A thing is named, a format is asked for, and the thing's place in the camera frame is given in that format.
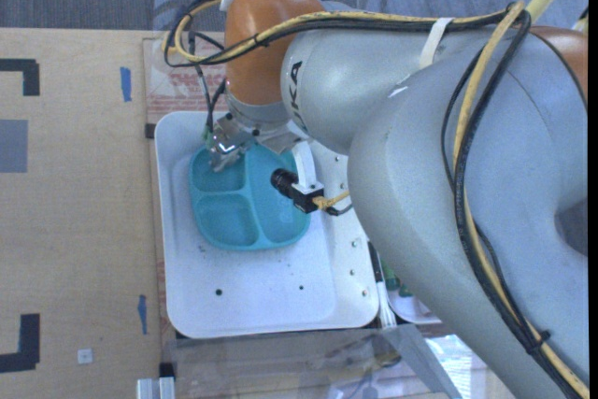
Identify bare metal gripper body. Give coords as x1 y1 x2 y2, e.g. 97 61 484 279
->
206 110 261 157

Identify blue divided plate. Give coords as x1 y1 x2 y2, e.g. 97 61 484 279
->
188 141 312 252

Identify black cylinder on white bracket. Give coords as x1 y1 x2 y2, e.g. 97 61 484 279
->
270 139 326 216

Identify green object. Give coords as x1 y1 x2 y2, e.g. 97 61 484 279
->
381 260 415 299

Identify white plastic tray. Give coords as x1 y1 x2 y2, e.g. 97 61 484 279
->
153 109 381 339
386 287 443 325

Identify thin black and white rod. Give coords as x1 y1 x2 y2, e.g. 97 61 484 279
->
367 240 399 330

